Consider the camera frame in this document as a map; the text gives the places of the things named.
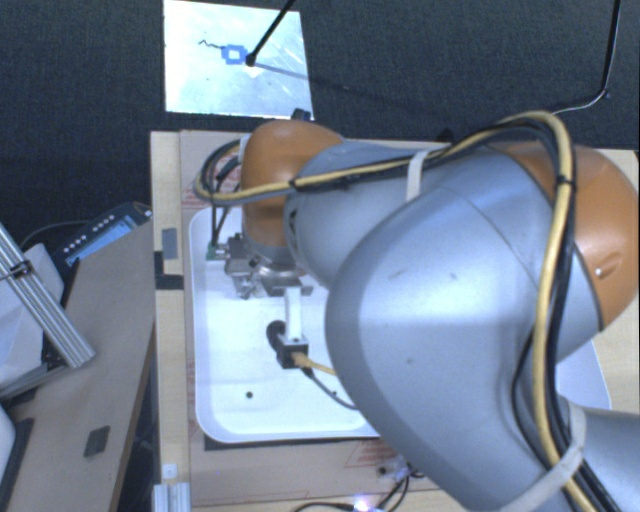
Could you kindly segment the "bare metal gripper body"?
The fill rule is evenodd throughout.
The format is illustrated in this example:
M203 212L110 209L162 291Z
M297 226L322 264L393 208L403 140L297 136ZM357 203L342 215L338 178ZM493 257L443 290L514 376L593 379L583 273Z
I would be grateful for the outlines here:
M241 234L227 241L224 272L243 300L283 297L288 289L299 289L302 296L313 293L313 286L302 282L303 271L286 246L267 246Z

